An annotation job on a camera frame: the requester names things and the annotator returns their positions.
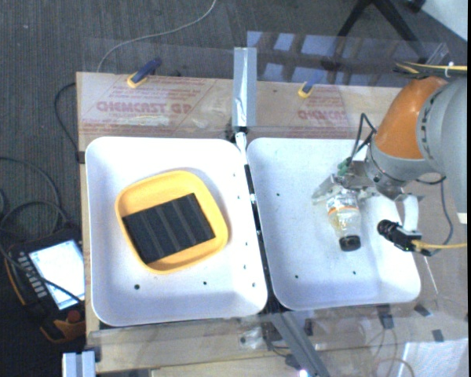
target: blue clamp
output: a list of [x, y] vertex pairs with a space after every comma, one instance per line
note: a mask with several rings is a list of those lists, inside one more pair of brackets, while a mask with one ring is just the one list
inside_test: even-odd
[[156, 57], [154, 60], [150, 60], [140, 70], [127, 77], [127, 85], [129, 85], [131, 88], [137, 88], [138, 86], [146, 82], [147, 75], [154, 74], [155, 70], [157, 70], [157, 68], [159, 68], [161, 64], [162, 60], [160, 59], [160, 57]]

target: black bottle cap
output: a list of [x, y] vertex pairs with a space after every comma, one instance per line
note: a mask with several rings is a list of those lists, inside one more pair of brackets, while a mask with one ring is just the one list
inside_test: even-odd
[[340, 248], [343, 251], [354, 251], [361, 247], [361, 240], [359, 236], [341, 237], [338, 242], [340, 243]]

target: yellow tray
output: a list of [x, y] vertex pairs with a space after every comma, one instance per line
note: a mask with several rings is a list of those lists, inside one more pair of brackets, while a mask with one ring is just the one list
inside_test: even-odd
[[[194, 193], [214, 238], [145, 264], [122, 220], [127, 215]], [[225, 246], [228, 228], [216, 201], [204, 182], [191, 172], [174, 170], [138, 181], [123, 189], [115, 200], [115, 212], [126, 242], [136, 259], [154, 273], [172, 273], [211, 257]]]

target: white tray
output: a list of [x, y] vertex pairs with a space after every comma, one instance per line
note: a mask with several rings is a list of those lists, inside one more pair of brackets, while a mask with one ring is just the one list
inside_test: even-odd
[[[136, 263], [114, 210], [126, 186], [170, 170], [206, 183], [228, 224], [224, 249], [159, 275]], [[101, 137], [86, 150], [91, 295], [97, 317], [121, 327], [260, 312], [268, 292], [242, 156], [223, 140]]]
[[412, 254], [377, 232], [400, 221], [383, 197], [360, 204], [361, 248], [341, 250], [314, 189], [350, 156], [354, 141], [258, 138], [247, 150], [272, 287], [292, 310], [409, 302], [421, 289]]

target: clear plastic bottle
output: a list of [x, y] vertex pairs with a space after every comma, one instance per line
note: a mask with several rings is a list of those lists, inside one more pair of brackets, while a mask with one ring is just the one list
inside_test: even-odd
[[343, 251], [361, 247], [361, 213], [356, 193], [343, 188], [337, 195], [327, 199], [328, 220], [338, 237]]

